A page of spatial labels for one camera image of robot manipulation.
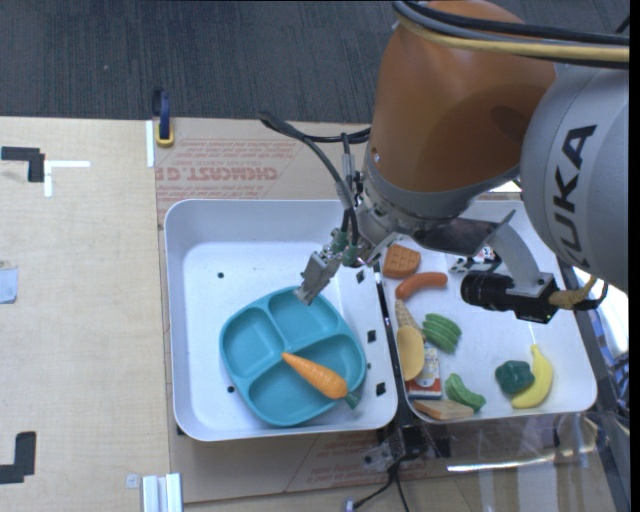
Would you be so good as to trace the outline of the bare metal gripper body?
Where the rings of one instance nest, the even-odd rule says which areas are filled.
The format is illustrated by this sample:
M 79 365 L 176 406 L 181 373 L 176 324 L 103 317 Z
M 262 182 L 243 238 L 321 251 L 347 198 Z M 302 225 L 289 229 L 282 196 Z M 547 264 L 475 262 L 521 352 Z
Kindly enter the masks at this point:
M 370 266 L 400 235 L 416 229 L 416 217 L 402 209 L 367 206 L 344 210 L 331 240 L 319 251 L 321 266 Z

